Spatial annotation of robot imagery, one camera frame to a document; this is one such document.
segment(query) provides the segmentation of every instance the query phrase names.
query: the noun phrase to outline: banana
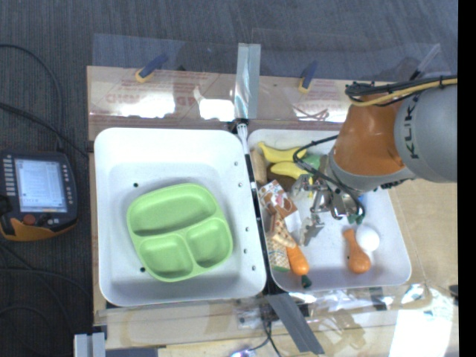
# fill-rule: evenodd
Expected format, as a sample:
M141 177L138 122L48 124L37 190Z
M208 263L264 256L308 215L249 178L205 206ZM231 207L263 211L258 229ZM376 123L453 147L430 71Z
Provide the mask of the banana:
M289 176L294 179L298 179L300 175L307 174L308 172L299 168L292 161L281 161L272 165L270 171L276 173L277 175Z
M265 159L272 164L279 163L281 161L292 161L292 156L300 147L294 147L291 149L275 149L268 147L263 141L258 143L258 147L261 148ZM303 149L297 155L302 158L306 154L306 150Z

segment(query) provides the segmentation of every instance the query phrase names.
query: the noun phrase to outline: yellow cable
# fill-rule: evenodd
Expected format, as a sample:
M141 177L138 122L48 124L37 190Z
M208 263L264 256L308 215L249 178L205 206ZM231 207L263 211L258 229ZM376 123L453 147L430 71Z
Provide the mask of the yellow cable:
M391 103L389 100L392 100L392 99L397 98L397 97L402 97L402 96L407 95L407 94L412 94L416 91L422 91L422 90L430 89L432 87L438 87L440 85L444 85L444 86L446 86L446 85L456 85L457 83L458 83L457 78L453 78L453 79L450 79L450 80L441 80L441 81L438 80L438 81L435 81L435 82L425 83L424 85L409 87L408 89L403 89L403 90L400 90L400 91L396 91L392 94L384 95L382 97L378 97L376 99L369 100L367 102L355 102L355 101L353 101L352 104L356 105L356 106L359 106L359 107L365 107L365 106L373 106L373 105L376 105L376 104L379 104L379 103Z

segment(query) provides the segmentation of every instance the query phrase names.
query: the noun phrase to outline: carrot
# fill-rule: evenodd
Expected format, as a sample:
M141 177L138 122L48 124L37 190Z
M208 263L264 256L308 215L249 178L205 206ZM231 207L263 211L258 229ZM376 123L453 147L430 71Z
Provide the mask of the carrot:
M291 266L292 272L301 276L309 272L307 259L298 245L293 248L286 247L286 253L288 254L289 265Z

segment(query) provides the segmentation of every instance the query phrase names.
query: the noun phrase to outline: display screen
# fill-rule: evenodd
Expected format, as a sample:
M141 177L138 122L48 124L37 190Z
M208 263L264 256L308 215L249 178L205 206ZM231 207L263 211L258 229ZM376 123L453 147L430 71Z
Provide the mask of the display screen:
M59 162L17 158L15 169L20 211L67 211Z

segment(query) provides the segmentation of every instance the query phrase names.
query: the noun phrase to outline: egg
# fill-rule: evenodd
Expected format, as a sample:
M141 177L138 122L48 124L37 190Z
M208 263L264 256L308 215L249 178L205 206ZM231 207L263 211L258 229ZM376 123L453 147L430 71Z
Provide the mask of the egg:
M361 226L356 231L356 241L365 251L375 251L380 245L380 236L372 228Z

